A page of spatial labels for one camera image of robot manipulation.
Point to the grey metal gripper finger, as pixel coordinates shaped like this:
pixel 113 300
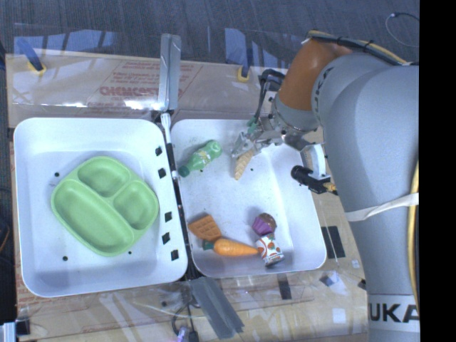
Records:
pixel 241 145
pixel 258 147

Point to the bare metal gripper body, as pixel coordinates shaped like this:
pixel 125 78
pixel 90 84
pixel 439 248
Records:
pixel 272 132

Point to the tan ice cream cone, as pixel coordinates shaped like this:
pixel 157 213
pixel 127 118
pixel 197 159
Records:
pixel 241 166

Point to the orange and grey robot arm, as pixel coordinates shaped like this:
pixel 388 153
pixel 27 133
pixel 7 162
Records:
pixel 370 127

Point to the green plastic bottle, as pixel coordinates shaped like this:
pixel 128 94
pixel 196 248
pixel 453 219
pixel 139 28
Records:
pixel 201 157

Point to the white plastic tray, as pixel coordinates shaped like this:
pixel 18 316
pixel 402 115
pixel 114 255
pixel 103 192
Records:
pixel 39 205
pixel 228 198

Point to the brown cardboard board red print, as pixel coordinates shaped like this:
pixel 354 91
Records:
pixel 221 80

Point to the purple cupcake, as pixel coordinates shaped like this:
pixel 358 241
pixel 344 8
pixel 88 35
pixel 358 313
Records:
pixel 263 224

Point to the orange waffle biscuit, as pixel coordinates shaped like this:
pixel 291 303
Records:
pixel 204 227

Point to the white can with orange print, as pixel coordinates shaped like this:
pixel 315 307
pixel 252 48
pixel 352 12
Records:
pixel 270 249

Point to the orange carrot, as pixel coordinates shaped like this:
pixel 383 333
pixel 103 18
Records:
pixel 233 248

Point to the green divided plate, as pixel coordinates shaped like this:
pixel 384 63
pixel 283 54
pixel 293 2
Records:
pixel 92 208

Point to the black cylinder on white bracket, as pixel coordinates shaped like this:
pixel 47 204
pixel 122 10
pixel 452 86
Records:
pixel 307 176

